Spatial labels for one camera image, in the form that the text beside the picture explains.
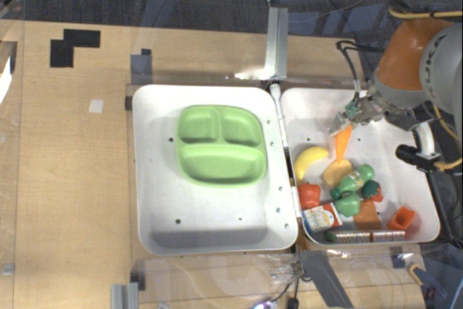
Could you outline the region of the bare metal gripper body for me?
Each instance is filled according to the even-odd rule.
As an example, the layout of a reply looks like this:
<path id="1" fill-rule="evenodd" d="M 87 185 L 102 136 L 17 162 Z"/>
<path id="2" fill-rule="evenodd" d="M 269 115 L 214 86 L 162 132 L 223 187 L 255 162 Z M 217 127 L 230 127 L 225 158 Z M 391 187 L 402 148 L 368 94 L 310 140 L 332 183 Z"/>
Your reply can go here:
<path id="1" fill-rule="evenodd" d="M 353 99 L 344 107 L 344 113 L 351 123 L 358 117 L 371 117 L 377 122 L 383 118 L 384 101 L 379 95 L 361 97 L 359 93 L 355 93 Z"/>

